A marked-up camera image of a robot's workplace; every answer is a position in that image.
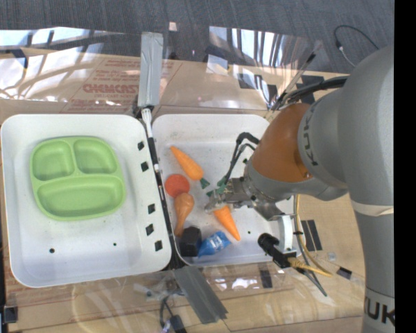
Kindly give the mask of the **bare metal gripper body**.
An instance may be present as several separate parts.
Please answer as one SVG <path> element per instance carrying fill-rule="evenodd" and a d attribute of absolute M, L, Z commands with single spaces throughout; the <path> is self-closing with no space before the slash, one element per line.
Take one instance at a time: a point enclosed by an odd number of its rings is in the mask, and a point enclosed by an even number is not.
<path fill-rule="evenodd" d="M 248 178 L 232 178 L 224 190 L 224 202 L 235 208 L 252 208 L 267 221 L 276 221 L 281 216 L 277 201 L 258 190 Z"/>

